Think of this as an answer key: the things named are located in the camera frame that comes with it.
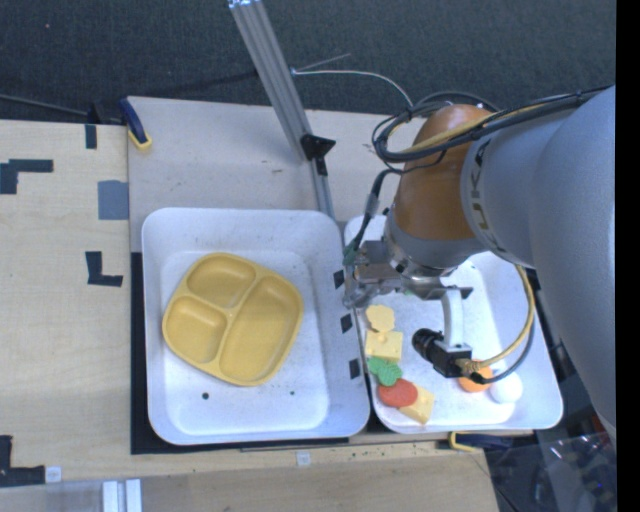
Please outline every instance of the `aluminum rod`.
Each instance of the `aluminum rod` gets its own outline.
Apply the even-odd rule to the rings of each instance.
[[[307,161],[301,139],[312,135],[311,126],[264,5],[261,0],[229,0],[229,8],[289,145]],[[335,218],[327,176],[318,172],[315,160],[310,167],[318,209]]]

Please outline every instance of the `white toy egg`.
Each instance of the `white toy egg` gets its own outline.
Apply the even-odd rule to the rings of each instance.
[[[504,379],[494,382],[489,388],[489,392],[499,404],[515,403],[522,397],[522,379],[517,373],[512,373]]]

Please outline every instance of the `yellow toy cheese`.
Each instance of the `yellow toy cheese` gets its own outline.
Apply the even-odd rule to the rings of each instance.
[[[369,306],[365,314],[374,331],[389,332],[395,325],[395,314],[393,309],[383,306],[382,304]]]
[[[412,405],[399,407],[398,410],[405,416],[409,416],[409,418],[424,425],[431,416],[431,411],[433,410],[433,404],[436,401],[436,396],[423,387],[418,386],[415,382],[413,383],[413,385],[418,390],[418,398]]]
[[[379,357],[397,363],[402,356],[402,333],[367,330],[364,352],[367,357]]]

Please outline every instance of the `gray tape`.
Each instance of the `gray tape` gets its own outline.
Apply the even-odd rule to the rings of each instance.
[[[98,218],[129,219],[129,184],[118,180],[98,182]]]

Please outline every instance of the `dark gray carpet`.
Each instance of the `dark gray carpet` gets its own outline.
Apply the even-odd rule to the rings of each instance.
[[[614,0],[265,0],[288,63],[383,74],[415,101],[463,90],[501,107],[616,81]],[[268,104],[225,0],[0,0],[0,95],[119,117],[128,95]],[[308,108],[395,113],[381,80],[296,78]],[[82,117],[0,99],[0,119]]]

